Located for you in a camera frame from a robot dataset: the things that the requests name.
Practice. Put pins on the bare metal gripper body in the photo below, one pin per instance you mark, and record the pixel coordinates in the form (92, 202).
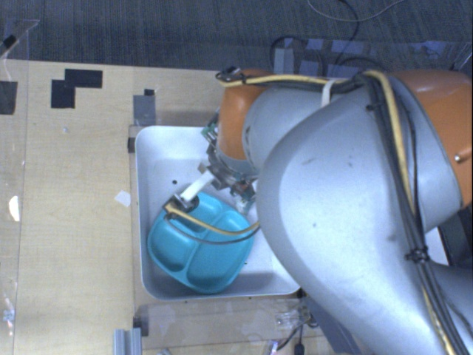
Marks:
(223, 174)

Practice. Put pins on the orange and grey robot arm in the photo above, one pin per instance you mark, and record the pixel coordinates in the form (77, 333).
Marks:
(332, 205)

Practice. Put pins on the white plastic tray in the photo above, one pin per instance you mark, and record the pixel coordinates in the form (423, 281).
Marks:
(166, 161)

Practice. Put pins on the blue divided plate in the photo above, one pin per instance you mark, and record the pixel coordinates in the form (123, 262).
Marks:
(192, 257)

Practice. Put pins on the black cylinder on white bracket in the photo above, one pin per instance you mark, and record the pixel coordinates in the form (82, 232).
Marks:
(195, 189)

